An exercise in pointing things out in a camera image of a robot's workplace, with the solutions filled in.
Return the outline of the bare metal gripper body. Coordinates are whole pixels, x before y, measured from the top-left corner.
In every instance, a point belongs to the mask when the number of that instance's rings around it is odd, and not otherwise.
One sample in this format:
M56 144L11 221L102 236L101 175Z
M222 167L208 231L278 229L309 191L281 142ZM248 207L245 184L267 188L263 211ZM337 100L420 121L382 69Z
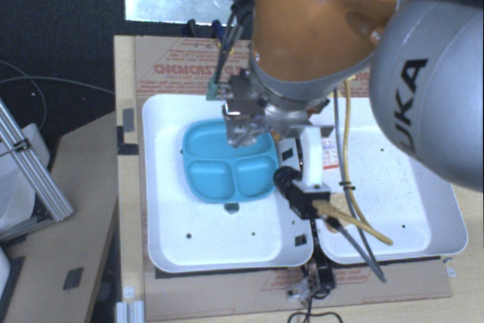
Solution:
M316 100L302 96L284 96L278 90L266 86L263 81L254 72L231 76L222 85L224 119L225 114L240 115L248 124L252 117L265 116L271 130L278 135L296 136L296 127L309 123L308 112L316 108Z

